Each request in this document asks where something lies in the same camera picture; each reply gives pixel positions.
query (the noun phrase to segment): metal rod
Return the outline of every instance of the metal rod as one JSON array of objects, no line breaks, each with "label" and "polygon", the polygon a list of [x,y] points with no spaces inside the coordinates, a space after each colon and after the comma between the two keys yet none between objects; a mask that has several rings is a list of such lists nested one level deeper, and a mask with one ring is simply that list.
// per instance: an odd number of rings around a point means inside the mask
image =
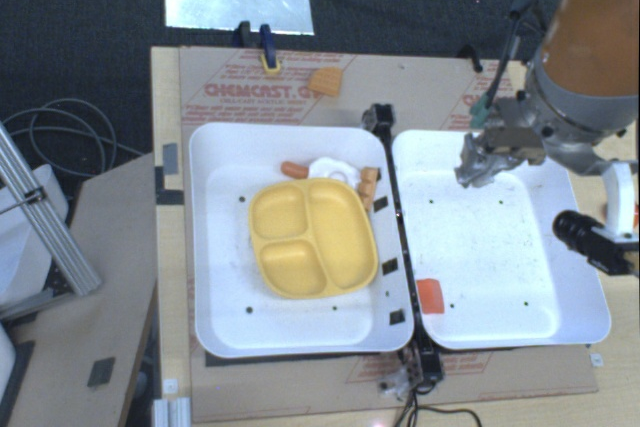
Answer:
[{"label": "metal rod", "polygon": [[9,304],[0,308],[0,320],[8,322],[24,317],[30,313],[35,313],[45,308],[49,308],[50,306],[63,303],[72,297],[73,294],[69,292],[54,296],[53,290],[47,288],[38,294],[19,301],[18,303]]},{"label": "metal rod", "polygon": [[16,203],[20,204],[29,223],[58,264],[74,293],[86,295],[96,289],[101,283],[100,277],[85,260],[82,251],[67,226],[58,217],[51,202],[46,196],[36,203],[24,202],[29,194],[40,187],[40,184],[2,123],[0,123],[0,178],[5,182]]},{"label": "metal rod", "polygon": [[18,208],[22,205],[26,205],[27,203],[33,203],[34,201],[40,201],[41,199],[44,198],[44,193],[42,191],[42,189],[38,189],[35,191],[32,191],[31,193],[29,193],[27,196],[25,196],[25,198],[18,202],[15,203],[13,205],[11,205],[10,207],[7,207],[3,210],[0,210],[0,215],[2,214],[6,214],[7,212],[11,212],[13,209]]}]

